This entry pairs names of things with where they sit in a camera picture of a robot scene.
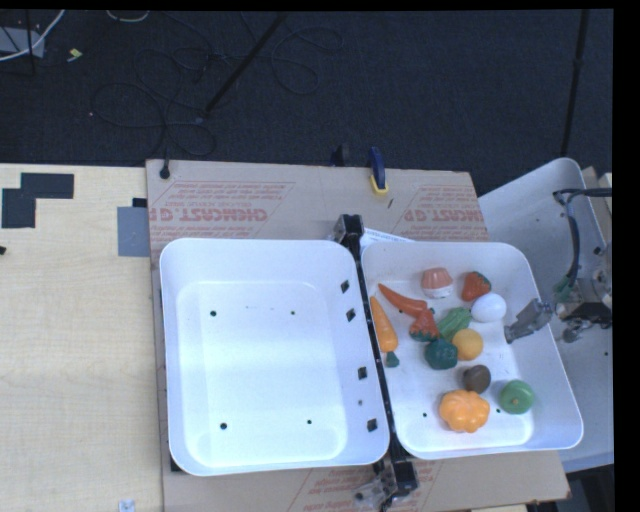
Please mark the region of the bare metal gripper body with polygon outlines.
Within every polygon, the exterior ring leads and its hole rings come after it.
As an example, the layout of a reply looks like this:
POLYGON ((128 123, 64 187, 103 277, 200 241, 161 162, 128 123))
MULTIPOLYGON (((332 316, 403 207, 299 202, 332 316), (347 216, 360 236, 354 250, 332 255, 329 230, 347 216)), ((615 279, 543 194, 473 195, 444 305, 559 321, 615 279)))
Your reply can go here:
POLYGON ((612 322, 612 295, 609 287, 597 279, 578 278, 568 296, 558 302, 561 320, 586 321, 609 325, 612 322))

